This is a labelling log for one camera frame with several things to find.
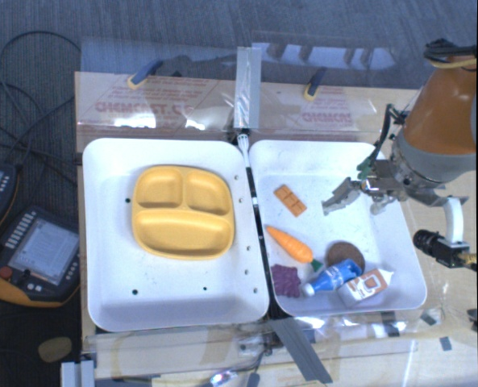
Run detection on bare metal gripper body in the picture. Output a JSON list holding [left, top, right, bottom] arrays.
[[360, 160, 446, 202]]

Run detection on white plastic tray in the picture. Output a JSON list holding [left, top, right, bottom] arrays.
[[81, 136, 271, 333], [247, 139, 429, 318]]

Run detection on orange biscuit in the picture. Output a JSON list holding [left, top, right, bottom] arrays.
[[272, 184, 308, 218]]

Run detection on brown round cookie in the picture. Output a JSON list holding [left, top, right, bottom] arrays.
[[326, 240, 366, 272]]

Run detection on orange carrot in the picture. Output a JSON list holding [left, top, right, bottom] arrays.
[[265, 224, 325, 273]]

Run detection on white and orange carton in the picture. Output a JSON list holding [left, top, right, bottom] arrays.
[[336, 267, 395, 310]]

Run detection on blue bottle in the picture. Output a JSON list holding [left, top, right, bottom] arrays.
[[300, 258, 364, 298]]

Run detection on purple grapes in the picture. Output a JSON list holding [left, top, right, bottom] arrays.
[[270, 263, 302, 299]]

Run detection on yellow divided plate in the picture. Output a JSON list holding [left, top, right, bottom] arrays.
[[131, 164, 236, 262]]

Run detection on brown cardboard board red print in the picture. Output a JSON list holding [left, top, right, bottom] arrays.
[[73, 70, 478, 387]]

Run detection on tan oval object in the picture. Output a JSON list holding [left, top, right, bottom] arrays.
[[37, 335, 73, 364]]

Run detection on black cylinder on white bracket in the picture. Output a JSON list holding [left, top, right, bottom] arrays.
[[412, 195, 472, 269]]

